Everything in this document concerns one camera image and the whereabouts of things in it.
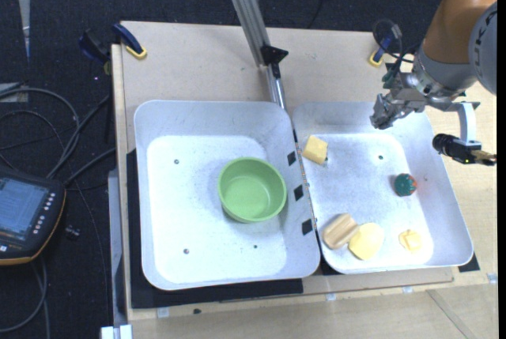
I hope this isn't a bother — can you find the white plastic tray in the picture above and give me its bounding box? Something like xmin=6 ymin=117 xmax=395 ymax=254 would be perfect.
xmin=133 ymin=99 xmax=322 ymax=292
xmin=291 ymin=100 xmax=475 ymax=276

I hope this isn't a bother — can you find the green bowl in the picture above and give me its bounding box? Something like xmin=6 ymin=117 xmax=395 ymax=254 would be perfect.
xmin=217 ymin=156 xmax=289 ymax=224

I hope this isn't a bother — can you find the tan toy bread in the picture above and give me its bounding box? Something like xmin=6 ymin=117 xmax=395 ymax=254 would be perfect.
xmin=321 ymin=213 xmax=360 ymax=250

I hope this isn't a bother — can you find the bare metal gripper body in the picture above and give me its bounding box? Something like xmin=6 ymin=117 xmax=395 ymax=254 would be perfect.
xmin=387 ymin=71 xmax=440 ymax=115

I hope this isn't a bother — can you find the black cylinder on white bracket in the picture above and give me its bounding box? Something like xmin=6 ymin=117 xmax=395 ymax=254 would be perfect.
xmin=431 ymin=100 xmax=497 ymax=167

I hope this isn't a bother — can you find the green and orange round toy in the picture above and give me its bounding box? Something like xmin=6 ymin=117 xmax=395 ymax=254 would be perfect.
xmin=392 ymin=172 xmax=418 ymax=198

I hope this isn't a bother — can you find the pale yellow oval toy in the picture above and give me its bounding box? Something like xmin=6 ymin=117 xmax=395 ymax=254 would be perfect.
xmin=347 ymin=221 xmax=386 ymax=262

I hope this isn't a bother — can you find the yellow cheese wedge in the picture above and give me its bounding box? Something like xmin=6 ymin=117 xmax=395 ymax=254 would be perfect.
xmin=301 ymin=134 xmax=330 ymax=166

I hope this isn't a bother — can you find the small yellow toy piece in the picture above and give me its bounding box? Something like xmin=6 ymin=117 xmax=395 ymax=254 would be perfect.
xmin=398 ymin=228 xmax=424 ymax=253

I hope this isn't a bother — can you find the pale wood board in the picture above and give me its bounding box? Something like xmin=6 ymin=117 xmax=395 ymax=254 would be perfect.
xmin=118 ymin=20 xmax=498 ymax=322

